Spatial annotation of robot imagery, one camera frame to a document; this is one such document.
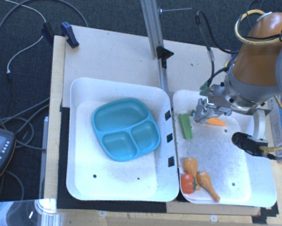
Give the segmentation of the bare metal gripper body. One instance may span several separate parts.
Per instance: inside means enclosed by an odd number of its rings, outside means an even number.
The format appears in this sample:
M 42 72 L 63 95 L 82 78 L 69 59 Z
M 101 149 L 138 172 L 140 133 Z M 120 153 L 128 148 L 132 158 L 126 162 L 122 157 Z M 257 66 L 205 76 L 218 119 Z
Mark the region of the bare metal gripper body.
M 233 112 L 252 115 L 259 104 L 249 101 L 231 86 L 212 85 L 207 91 L 204 112 L 212 115 L 230 116 Z

